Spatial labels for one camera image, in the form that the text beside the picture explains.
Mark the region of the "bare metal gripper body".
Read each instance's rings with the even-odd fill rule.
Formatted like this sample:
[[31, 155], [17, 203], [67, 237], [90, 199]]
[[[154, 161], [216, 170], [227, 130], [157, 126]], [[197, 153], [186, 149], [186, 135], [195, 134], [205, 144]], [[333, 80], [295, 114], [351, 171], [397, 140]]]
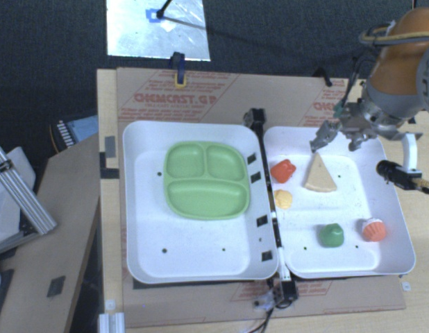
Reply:
[[338, 119], [341, 132], [352, 141], [367, 141], [377, 137], [398, 141], [404, 136], [399, 128], [406, 119], [393, 117], [372, 102], [350, 102]]

